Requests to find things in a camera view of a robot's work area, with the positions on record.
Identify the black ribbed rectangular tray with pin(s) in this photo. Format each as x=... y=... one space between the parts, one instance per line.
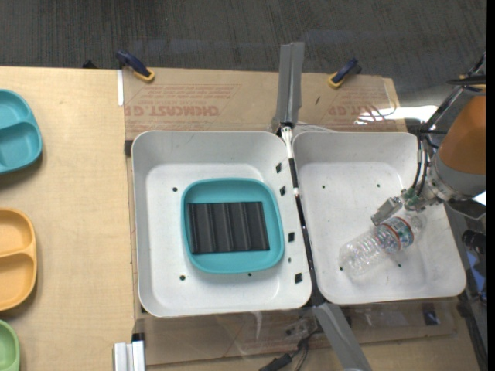
x=228 y=227

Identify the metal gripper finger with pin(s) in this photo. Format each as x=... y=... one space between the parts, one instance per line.
x=386 y=210

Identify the green divided plate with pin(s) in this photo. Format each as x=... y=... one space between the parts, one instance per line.
x=7 y=348

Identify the orange divided plate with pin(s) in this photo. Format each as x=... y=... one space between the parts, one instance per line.
x=15 y=257

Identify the brown cardboard board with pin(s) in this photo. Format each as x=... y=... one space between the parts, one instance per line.
x=201 y=103

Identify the clear plastic bottle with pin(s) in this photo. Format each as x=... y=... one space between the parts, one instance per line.
x=373 y=247

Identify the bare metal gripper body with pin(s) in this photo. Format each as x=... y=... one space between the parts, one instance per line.
x=432 y=195

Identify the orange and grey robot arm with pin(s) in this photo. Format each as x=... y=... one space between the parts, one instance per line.
x=464 y=141

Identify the white plastic tray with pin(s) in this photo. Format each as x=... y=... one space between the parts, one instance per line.
x=216 y=292
x=348 y=160

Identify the blue divided plate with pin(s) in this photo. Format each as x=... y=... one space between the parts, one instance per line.
x=17 y=137

